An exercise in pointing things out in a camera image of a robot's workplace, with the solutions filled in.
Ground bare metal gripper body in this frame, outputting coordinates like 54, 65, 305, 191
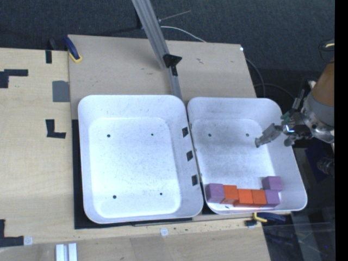
282, 115, 335, 144

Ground white plastic tray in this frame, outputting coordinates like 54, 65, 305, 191
77, 94, 205, 225
187, 96, 308, 215

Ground brown cardboard board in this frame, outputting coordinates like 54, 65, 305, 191
67, 34, 265, 231

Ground orange cube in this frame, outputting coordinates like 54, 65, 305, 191
251, 189, 268, 206
237, 188, 254, 205
220, 184, 240, 205

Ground purple cube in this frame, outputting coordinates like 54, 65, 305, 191
264, 189, 281, 207
204, 183, 226, 204
261, 176, 284, 192

